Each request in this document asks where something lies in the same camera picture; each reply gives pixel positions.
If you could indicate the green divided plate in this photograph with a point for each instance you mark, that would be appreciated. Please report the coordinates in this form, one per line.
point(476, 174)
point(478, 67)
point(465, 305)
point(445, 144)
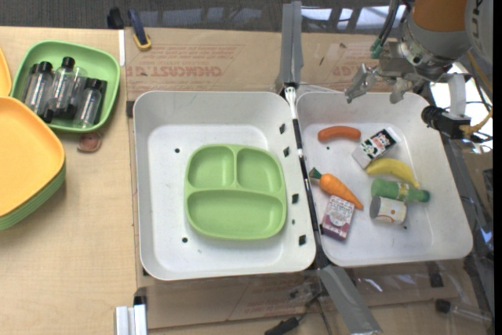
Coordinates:
point(235, 215)

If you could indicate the orange sausage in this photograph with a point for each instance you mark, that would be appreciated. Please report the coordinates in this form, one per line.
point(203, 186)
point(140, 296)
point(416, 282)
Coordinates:
point(339, 133)

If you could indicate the black cylinder on white bracket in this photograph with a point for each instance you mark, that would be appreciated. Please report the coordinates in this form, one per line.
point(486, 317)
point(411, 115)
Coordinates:
point(447, 121)

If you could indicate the green square plate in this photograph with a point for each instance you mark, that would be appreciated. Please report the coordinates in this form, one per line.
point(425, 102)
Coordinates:
point(98, 62)

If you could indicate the white can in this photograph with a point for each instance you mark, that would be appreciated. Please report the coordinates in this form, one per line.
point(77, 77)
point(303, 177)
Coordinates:
point(390, 211)

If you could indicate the brown cardboard board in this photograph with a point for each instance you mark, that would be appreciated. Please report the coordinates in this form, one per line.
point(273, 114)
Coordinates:
point(204, 62)

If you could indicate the green bottle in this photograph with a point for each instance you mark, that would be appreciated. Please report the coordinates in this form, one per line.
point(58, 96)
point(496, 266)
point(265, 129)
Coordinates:
point(388, 189)

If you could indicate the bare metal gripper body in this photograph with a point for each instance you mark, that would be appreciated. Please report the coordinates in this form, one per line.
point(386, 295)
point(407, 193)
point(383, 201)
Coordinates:
point(400, 60)

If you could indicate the purple and pink carton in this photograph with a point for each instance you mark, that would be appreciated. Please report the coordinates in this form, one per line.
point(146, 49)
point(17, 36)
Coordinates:
point(338, 217)

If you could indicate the white milk carton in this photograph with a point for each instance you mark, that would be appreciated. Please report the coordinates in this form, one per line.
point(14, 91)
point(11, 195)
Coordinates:
point(374, 147)

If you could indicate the yellow banana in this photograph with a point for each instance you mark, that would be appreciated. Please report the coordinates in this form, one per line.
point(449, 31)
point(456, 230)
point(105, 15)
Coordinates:
point(390, 167)

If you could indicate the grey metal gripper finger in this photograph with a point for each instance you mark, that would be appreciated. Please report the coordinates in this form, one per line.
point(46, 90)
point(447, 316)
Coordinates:
point(361, 82)
point(401, 89)

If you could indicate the yellow plate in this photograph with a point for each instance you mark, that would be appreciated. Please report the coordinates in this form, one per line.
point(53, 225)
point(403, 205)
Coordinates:
point(27, 157)
point(4, 74)

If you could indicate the clear plastic bottle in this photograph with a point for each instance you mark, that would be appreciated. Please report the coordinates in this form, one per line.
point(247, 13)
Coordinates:
point(88, 106)
point(39, 88)
point(62, 84)

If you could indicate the orange carrot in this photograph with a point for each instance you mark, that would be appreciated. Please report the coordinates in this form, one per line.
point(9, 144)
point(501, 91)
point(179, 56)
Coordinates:
point(337, 186)

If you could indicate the white plastic tray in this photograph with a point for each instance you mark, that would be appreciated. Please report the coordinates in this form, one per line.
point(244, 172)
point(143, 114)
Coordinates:
point(392, 247)
point(164, 176)

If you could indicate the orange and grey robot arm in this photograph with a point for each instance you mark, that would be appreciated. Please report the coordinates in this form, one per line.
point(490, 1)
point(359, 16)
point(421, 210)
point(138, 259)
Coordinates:
point(443, 0)

